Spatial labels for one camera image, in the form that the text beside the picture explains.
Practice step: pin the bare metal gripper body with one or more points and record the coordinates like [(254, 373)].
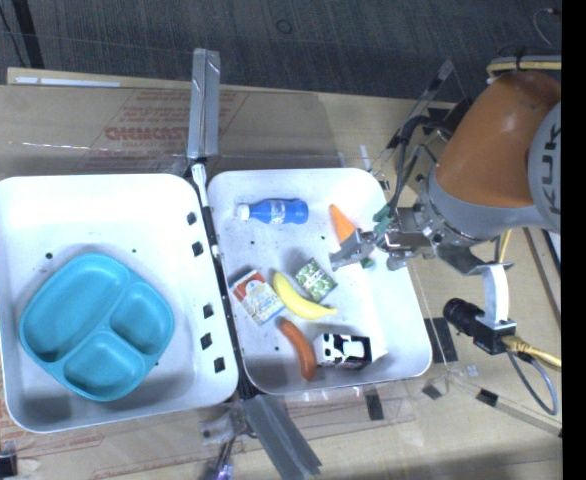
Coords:
[(410, 238)]

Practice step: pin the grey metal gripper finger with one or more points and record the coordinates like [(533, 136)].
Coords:
[(354, 248)]

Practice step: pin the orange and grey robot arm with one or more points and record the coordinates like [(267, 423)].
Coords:
[(488, 158)]

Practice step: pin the orange carrot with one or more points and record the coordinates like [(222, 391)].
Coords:
[(342, 222)]

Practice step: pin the green carton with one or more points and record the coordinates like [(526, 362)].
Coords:
[(316, 280)]

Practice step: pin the yellow banana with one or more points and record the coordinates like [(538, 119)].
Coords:
[(295, 300)]

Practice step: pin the blue bottle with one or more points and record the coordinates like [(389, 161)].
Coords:
[(278, 211)]

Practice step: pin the white plastic tray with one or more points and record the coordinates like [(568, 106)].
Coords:
[(383, 328), (103, 208)]

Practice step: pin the black and white carton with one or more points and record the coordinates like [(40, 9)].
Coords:
[(345, 352)]

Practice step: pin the orange and white carton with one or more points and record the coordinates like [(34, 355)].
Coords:
[(258, 298)]

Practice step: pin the orange sausage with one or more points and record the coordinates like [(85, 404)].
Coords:
[(303, 350)]

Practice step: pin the blue divided plate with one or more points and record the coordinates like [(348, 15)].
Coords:
[(83, 308)]

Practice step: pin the brown cardboard board red print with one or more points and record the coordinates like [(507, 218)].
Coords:
[(73, 133)]

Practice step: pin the black cylinder on white bracket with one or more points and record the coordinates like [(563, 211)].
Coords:
[(493, 335)]

